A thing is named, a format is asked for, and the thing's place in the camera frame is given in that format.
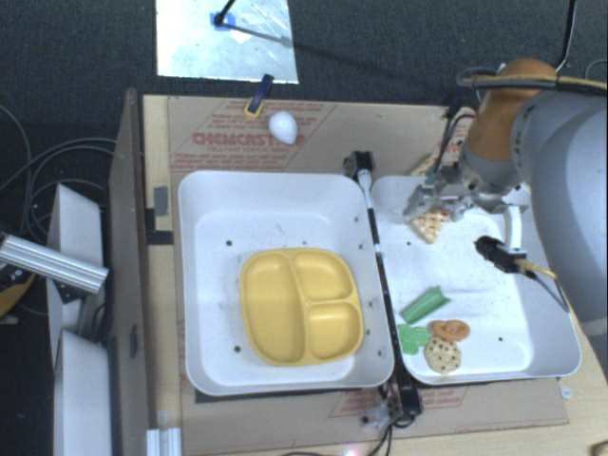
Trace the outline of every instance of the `toy food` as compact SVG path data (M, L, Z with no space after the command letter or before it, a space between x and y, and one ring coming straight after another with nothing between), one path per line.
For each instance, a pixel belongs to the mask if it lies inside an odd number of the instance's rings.
M465 339L471 332L468 325L458 319L433 321L431 328L435 336L445 339L445 341L460 341L461 339Z
M433 336L425 346L425 358L433 371L446 375L460 367L462 354L454 342Z

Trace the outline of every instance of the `black carpet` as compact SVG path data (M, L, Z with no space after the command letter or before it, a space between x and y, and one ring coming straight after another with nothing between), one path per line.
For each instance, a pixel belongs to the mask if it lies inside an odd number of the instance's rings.
M568 0L289 0L299 85L273 98L447 104L465 67L519 57L556 64ZM606 57L608 0L579 0L570 61L581 76ZM81 137L113 138L124 91L245 97L252 85L156 75L155 0L0 0L0 105L24 125L32 153ZM606 79L605 66L593 77ZM25 163L16 127L0 113L0 183ZM39 185L105 181L108 161L65 156ZM24 183L0 192L0 219L19 227ZM101 201L97 193L93 198ZM41 209L49 199L41 200ZM44 288L28 305L45 308ZM0 326L0 454L51 452L52 373L46 320L17 308Z

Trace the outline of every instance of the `yellow plate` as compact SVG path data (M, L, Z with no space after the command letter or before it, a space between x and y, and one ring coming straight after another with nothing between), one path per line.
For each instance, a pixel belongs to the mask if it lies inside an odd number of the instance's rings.
M240 308L254 351L273 365L335 361L356 352L363 340L351 269L327 250L255 254L241 271Z

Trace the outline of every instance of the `green plastic food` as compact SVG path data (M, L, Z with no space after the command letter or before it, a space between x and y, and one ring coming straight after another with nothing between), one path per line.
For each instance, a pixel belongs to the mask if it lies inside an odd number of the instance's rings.
M428 343L427 328L412 328L409 324L397 326L399 341L401 341L401 351L405 354L416 354L421 346Z
M423 317L445 306L449 299L443 295L439 286L418 297L407 308L400 312L408 324L415 324Z

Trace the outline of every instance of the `egg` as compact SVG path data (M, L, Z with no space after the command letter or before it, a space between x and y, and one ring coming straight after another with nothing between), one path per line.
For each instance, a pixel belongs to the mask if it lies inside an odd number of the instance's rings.
M268 122L268 128L273 137L280 142L288 145L295 143L297 137L297 123L291 113L279 111L275 113Z

